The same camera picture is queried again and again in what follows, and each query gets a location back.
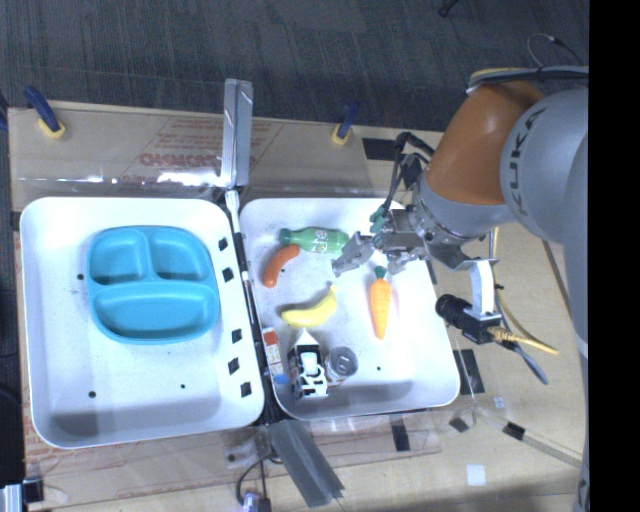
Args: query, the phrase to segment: orange carrot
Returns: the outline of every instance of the orange carrot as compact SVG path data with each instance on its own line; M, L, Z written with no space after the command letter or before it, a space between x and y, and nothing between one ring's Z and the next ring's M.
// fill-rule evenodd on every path
M276 252L262 273L262 284L267 288L273 288L278 282L278 275L284 264L295 258L298 254L300 254L300 246L295 244L285 245Z
M391 284L384 279L386 273L384 267L377 266L374 272L377 279L369 288L369 307L371 308L371 317L373 318L376 336L381 340L384 338L384 333L387 330L387 321L389 319Z

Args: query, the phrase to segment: can lid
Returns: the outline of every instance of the can lid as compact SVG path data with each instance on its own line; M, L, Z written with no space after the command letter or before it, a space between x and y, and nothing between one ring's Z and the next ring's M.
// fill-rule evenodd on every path
M280 243L282 245L289 245L291 243L291 230L282 228L280 230Z
M342 377L349 377L358 371L358 356L349 347L336 347L329 352L331 369Z

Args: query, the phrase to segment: dark gray floor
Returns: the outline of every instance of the dark gray floor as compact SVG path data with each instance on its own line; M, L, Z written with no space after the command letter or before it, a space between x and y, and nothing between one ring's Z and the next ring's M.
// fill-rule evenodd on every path
M254 115L443 131L471 73L588 64L588 0L3 0L0 90L220 112L226 78L254 85ZM546 93L566 84L545 83ZM9 155L0 132L0 486L21 478Z

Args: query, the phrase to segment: blue clamp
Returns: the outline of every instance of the blue clamp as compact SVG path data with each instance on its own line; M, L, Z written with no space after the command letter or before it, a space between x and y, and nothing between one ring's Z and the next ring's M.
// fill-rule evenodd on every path
M4 130L5 132L9 131L8 110L9 103L2 94L2 91L0 91L0 130Z
M346 144L347 139L349 138L349 133L351 133L351 125L358 113L358 108L360 108L360 104L357 101L354 101L351 105L348 105L343 109L340 120L331 134L331 140L333 140L333 142L341 146Z
M29 104L38 112L38 115L40 116L38 124L44 132L53 139L59 139L62 137L66 128L53 113L52 108L49 106L49 102L42 93L33 85L28 85L24 88L24 97L27 98Z

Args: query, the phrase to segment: bottle cap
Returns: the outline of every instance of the bottle cap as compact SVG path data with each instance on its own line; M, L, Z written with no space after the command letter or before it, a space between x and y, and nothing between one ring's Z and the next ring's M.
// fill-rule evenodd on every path
M289 245L291 243L291 230L283 228L280 230L280 243L282 245Z

